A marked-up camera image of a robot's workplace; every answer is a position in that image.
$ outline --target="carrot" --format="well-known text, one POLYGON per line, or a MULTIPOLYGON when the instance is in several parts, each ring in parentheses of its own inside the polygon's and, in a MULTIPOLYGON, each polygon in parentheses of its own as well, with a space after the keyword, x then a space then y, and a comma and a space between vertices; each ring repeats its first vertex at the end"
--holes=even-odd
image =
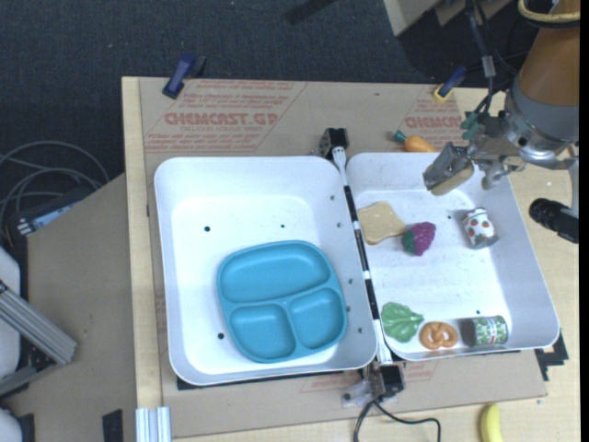
POLYGON ((420 136, 409 136, 405 139, 405 148, 409 152, 437 152, 437 149, 420 136))

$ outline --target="black floor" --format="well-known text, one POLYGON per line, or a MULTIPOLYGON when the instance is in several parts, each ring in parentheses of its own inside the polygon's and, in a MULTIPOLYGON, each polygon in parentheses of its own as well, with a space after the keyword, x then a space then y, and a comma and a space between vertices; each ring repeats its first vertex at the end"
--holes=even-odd
MULTIPOLYGON (((2 224, 17 205, 49 198, 33 193, 73 182, 46 171, 19 184, 39 171, 2 156, 58 141, 85 149, 111 178, 122 173, 121 77, 171 76, 186 51, 206 56, 209 78, 437 84, 463 64, 465 86, 485 83, 463 16, 441 28, 428 13, 396 38, 382 0, 0 0, 0 15, 0 201, 21 198, 0 204, 2 224)), ((490 24, 505 56, 536 34, 515 2, 490 24)), ((15 157, 103 180, 59 145, 15 157)))

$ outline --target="blue plate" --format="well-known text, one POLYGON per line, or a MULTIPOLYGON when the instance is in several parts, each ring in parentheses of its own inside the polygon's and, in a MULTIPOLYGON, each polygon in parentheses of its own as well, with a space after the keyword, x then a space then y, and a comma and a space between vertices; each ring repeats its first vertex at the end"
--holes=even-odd
POLYGON ((237 348, 256 362, 320 352, 347 327, 338 278, 310 242, 272 242, 229 255, 217 271, 217 294, 237 348))

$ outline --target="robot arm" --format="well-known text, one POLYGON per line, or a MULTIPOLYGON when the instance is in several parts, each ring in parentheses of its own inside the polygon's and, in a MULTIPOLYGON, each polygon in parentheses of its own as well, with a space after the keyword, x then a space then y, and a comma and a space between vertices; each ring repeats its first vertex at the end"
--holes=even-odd
MULTIPOLYGON (((581 0, 554 0, 548 14, 536 14, 519 1, 519 11, 540 27, 529 55, 505 96, 497 116, 488 113, 492 91, 468 115, 462 137, 468 146, 448 143, 423 173, 426 188, 445 194, 468 180, 477 165, 485 172, 482 188, 492 189, 503 176, 533 164, 571 173, 571 207, 545 199, 536 200, 530 214, 539 224, 578 243, 579 158, 569 148, 579 143, 579 78, 581 0)), ((485 74, 492 87, 491 52, 477 33, 474 13, 470 22, 480 48, 485 74)))

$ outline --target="wooden table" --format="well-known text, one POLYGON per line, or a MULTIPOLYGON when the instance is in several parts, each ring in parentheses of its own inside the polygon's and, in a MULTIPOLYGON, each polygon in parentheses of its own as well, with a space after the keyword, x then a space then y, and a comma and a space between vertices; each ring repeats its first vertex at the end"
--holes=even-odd
MULTIPOLYGON (((140 78, 122 80, 126 179, 129 211, 131 277, 133 289, 133 331, 137 404, 156 408, 163 404, 160 363, 156 335, 154 283, 151 268, 150 232, 145 214, 147 203, 144 168, 144 141, 140 78)), ((464 112, 472 110, 484 90, 456 89, 456 102, 464 112)), ((562 335, 569 354, 564 366, 549 369, 548 397, 540 400, 502 401, 502 431, 505 440, 581 440, 580 356, 579 356, 579 248, 558 238, 555 233, 534 223, 527 207, 538 197, 569 204, 571 182, 567 172, 553 172, 529 166, 510 176, 529 237, 542 273, 549 286, 560 318, 562 335)), ((405 413, 404 418, 436 417, 443 429, 443 440, 479 440, 481 405, 405 413)), ((283 426, 254 431, 198 437, 189 441, 229 440, 352 440, 353 419, 334 422, 283 426)), ((361 440, 434 440, 433 425, 401 425, 385 416, 364 422, 361 440)))

